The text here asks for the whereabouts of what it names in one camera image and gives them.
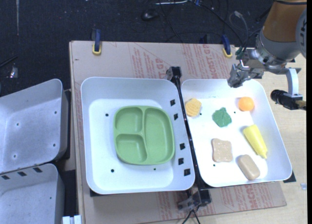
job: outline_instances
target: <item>black hole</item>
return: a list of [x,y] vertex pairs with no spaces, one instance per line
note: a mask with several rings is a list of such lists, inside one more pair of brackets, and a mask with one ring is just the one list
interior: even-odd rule
[[179,165],[184,164],[184,158],[179,158],[178,162],[179,162]]
[[189,168],[184,170],[184,176],[190,175],[191,174],[191,170]]
[[38,167],[34,167],[33,170],[36,171],[37,173],[42,173],[42,170]]
[[18,172],[18,174],[19,174],[20,176],[26,176],[26,174],[25,174],[24,172]]

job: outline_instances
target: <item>yellow round food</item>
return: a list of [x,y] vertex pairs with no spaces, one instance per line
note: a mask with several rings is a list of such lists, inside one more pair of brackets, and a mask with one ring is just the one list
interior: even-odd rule
[[250,97],[242,97],[238,101],[238,108],[241,111],[250,111],[254,108],[254,101]]

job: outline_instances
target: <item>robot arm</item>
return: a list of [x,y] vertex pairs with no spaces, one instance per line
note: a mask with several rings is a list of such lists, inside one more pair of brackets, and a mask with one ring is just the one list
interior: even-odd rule
[[288,92],[273,91],[271,98],[288,109],[305,109],[298,93],[297,73],[300,68],[286,68],[300,53],[306,58],[307,0],[274,0],[268,17],[256,39],[254,49],[236,53],[238,65],[233,65],[228,79],[230,87],[261,78],[264,71],[286,75]]

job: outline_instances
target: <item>toy orange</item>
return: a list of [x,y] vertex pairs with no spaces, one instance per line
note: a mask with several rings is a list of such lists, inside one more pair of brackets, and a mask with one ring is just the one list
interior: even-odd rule
[[254,101],[250,97],[242,97],[238,101],[238,108],[241,111],[250,111],[254,108]]

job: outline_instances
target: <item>table surface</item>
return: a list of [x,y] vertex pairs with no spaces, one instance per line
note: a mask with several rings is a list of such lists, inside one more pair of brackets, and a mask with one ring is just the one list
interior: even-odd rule
[[[73,66],[71,60],[72,85],[74,84]],[[298,73],[299,93],[303,95],[306,101],[306,59],[299,55],[296,57],[296,62],[292,67],[301,67],[302,70]],[[274,75],[265,73],[263,79],[258,80],[264,87],[267,97],[270,98],[270,93],[274,89],[287,90],[287,79],[284,75]],[[219,215],[209,215],[199,217],[202,224],[240,224],[253,223],[284,223],[284,224],[305,224],[307,223],[307,190],[303,185],[307,184],[307,128],[306,128],[306,111],[303,110],[288,110],[280,105],[276,105],[269,99],[273,115],[275,117],[280,134],[284,141],[288,152],[292,168],[296,178],[295,182],[281,183],[281,187],[286,198],[287,205],[283,207],[275,207],[268,209],[258,209],[253,211],[244,211],[237,213],[227,213]],[[77,138],[78,131],[72,126],[72,136]],[[81,166],[79,154],[76,151],[76,165]],[[77,180],[78,195],[81,195],[82,183],[81,178]],[[180,224],[183,220],[171,220],[157,222],[162,224]],[[187,224],[197,223],[195,218],[190,218]]]

